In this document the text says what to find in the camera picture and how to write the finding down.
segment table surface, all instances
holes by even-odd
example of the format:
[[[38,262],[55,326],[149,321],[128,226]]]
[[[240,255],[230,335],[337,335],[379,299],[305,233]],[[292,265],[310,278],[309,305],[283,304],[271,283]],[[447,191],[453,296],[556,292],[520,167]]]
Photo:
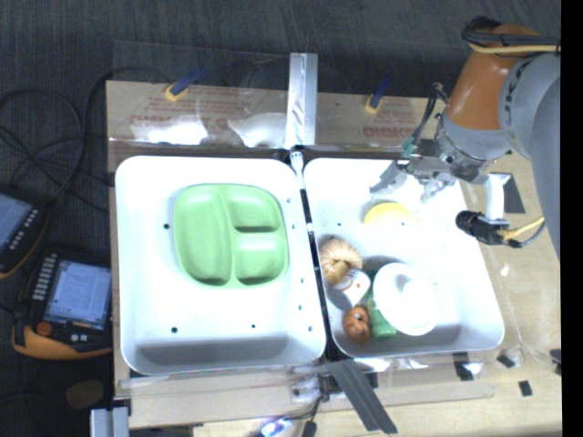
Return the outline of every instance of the table surface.
[[[146,83],[107,84],[108,133],[113,135],[125,118],[136,111],[149,89]],[[425,99],[406,99],[418,122]],[[140,154],[172,154],[172,147],[128,146],[109,141],[108,171],[115,173],[124,158]],[[180,150],[181,155],[188,150]],[[540,215],[529,162],[518,154],[500,158],[489,171],[510,172],[516,181],[526,213],[508,219],[516,227]],[[480,210],[485,202],[479,187],[463,186],[468,207]],[[200,436],[245,436],[257,432],[269,416],[302,413],[309,403],[294,401],[289,375],[283,371],[245,371],[225,378],[202,374],[188,378],[130,379],[119,348],[118,254],[115,192],[110,192],[113,263],[114,369],[117,396],[131,397],[130,429],[191,424]],[[483,255],[505,317],[505,355],[515,361],[489,361],[480,380],[467,387],[453,379],[432,383],[407,379],[398,387],[398,374],[377,394],[400,435],[501,436],[560,435],[562,433],[562,383],[549,351],[560,349],[560,267],[547,232],[524,249],[482,246]],[[525,385],[530,393],[525,393]],[[368,435],[346,399],[321,404],[315,417],[318,436]],[[294,425],[282,437],[301,435]]]

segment white can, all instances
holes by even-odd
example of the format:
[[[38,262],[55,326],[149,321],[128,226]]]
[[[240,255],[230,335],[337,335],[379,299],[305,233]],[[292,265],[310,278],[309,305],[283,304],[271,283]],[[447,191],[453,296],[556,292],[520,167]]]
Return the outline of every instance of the white can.
[[[328,300],[339,310],[356,306],[371,288],[371,279],[362,270],[350,269],[343,279],[328,290]]]

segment green divided plate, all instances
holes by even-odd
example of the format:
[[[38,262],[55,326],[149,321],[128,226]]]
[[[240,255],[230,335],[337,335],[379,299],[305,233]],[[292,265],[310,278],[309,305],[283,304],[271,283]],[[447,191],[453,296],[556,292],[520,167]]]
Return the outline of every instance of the green divided plate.
[[[288,240],[277,199],[247,185],[185,188],[174,205],[179,265],[194,280],[221,287],[277,280],[288,268]]]

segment control button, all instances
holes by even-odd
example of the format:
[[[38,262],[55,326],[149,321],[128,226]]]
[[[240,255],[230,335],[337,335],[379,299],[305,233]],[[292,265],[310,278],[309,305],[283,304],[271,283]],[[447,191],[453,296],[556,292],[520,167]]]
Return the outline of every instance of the control button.
[[[53,330],[53,326],[46,320],[41,320],[36,324],[36,333],[43,337],[48,337]]]

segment blue clamp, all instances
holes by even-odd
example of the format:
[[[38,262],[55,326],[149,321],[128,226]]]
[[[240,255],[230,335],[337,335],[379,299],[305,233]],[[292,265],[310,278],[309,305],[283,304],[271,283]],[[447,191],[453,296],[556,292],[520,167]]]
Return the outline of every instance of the blue clamp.
[[[189,86],[196,82],[203,73],[204,68],[196,67],[181,77],[176,83],[168,86],[166,88],[167,99],[176,102],[178,99],[184,97],[189,92]]]
[[[366,105],[364,108],[369,113],[376,113],[379,111],[381,106],[381,101],[383,100],[384,92],[386,91],[387,87],[391,84],[392,79],[388,75],[383,76],[383,80],[381,84],[376,88],[374,94],[371,94],[366,99]]]

